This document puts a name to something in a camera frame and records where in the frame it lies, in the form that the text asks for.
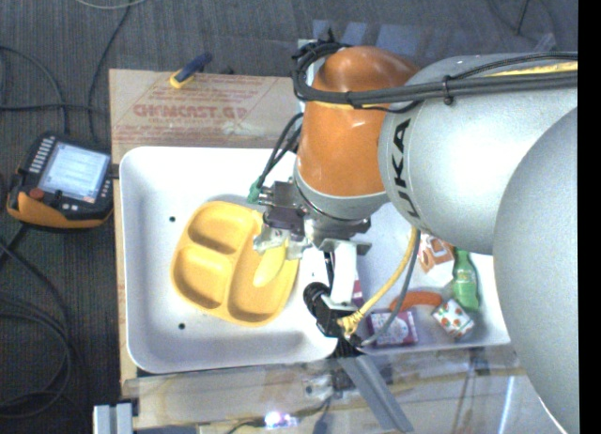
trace green bottle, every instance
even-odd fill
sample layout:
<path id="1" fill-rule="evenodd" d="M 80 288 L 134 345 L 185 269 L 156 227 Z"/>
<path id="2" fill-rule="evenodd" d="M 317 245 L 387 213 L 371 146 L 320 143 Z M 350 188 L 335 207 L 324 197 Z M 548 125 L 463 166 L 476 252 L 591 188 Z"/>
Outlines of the green bottle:
<path id="1" fill-rule="evenodd" d="M 453 297 L 464 309 L 478 309 L 478 271 L 471 262 L 470 253 L 457 247 L 451 285 Z"/>

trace yellow plate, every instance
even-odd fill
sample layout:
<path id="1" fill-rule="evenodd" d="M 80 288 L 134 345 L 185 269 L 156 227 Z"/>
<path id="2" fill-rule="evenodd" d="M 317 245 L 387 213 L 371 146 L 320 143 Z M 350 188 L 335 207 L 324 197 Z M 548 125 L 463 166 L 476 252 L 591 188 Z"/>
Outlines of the yellow plate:
<path id="1" fill-rule="evenodd" d="M 253 237 L 261 213 L 223 201 L 203 204 L 186 224 L 171 261 L 177 293 L 215 317 L 260 326 L 276 318 L 290 296 L 299 261 L 285 246 L 262 256 Z"/>

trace red button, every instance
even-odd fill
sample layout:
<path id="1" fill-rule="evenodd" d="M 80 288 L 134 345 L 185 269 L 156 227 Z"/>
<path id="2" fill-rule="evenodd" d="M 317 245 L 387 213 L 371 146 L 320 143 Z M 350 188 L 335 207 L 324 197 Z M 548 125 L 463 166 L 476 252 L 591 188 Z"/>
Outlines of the red button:
<path id="1" fill-rule="evenodd" d="M 44 191 L 36 187 L 29 191 L 29 196 L 34 200 L 42 200 L 44 198 Z"/>

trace orange curved toy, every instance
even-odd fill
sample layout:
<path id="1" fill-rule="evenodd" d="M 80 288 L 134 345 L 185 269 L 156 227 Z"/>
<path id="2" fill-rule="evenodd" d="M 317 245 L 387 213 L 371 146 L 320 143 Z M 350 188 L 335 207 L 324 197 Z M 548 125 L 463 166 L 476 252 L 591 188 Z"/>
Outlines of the orange curved toy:
<path id="1" fill-rule="evenodd" d="M 313 88 L 347 92 L 401 86 L 417 71 L 413 63 L 398 54 L 372 46 L 350 47 L 326 59 L 316 73 Z M 328 195 L 383 192 L 378 137 L 385 115 L 379 110 L 341 109 L 308 102 L 297 154 L 302 179 Z"/>

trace gray floor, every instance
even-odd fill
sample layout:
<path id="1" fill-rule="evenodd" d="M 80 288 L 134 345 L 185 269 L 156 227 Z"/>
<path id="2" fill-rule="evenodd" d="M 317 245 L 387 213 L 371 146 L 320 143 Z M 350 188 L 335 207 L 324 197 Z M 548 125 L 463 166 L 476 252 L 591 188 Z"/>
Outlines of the gray floor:
<path id="1" fill-rule="evenodd" d="M 86 0 L 101 5 L 128 0 Z M 287 76 L 298 39 L 328 28 L 352 44 L 376 44 L 420 66 L 459 54 L 578 50 L 578 0 L 531 0 L 520 34 L 523 0 L 148 0 L 130 8 L 93 84 L 94 130 L 108 146 L 107 69 L 177 70 L 211 52 L 207 72 Z M 125 9 L 100 10 L 74 0 L 0 0 L 0 47 L 41 62 L 63 100 L 87 104 L 96 68 Z M 0 50 L 0 103 L 55 102 L 47 79 L 31 62 Z M 89 139 L 87 113 L 69 109 L 73 136 Z M 62 131 L 56 109 L 0 110 L 0 174 L 8 178 L 43 131 Z M 19 224 L 0 213 L 0 241 Z M 1 432 L 77 432 L 80 406 L 119 398 L 114 225 L 84 234 L 26 231 L 13 251 L 52 281 L 66 305 L 75 360 L 66 396 L 27 419 L 0 415 Z M 0 258 L 0 292 L 59 315 L 48 285 L 12 258 Z M 0 312 L 9 310 L 0 304 Z M 61 364 L 61 350 L 37 325 L 0 318 L 0 406 L 42 389 Z"/>

